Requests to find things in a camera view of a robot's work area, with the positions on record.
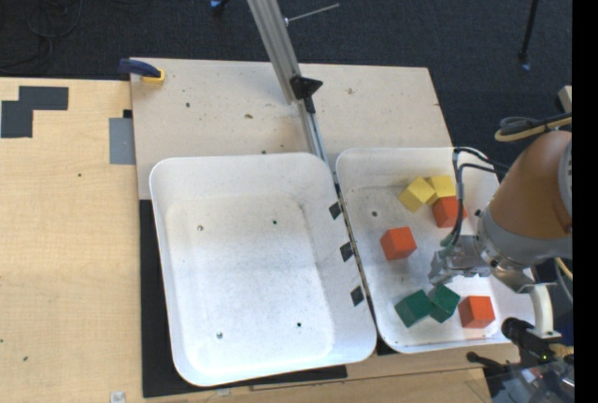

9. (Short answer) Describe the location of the yellow cube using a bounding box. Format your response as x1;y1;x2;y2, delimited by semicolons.
426;174;457;199
397;176;439;213

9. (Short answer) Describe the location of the black cylinder on white bracket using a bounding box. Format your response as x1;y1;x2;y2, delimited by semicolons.
501;280;562;363

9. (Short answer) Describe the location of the orange cube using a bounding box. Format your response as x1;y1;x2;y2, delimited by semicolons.
378;225;419;263
431;195;469;230
457;295;497;330

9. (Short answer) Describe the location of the white plastic tray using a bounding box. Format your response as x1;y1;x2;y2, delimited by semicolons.
335;146;539;355
149;151;378;388

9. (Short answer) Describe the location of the pale wood board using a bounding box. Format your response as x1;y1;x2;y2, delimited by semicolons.
129;58;536;393

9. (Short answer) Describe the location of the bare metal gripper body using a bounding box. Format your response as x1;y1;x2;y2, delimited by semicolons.
440;234;506;281

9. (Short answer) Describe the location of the green cube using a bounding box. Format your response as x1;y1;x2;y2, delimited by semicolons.
427;283;462;324
393;289;434;329

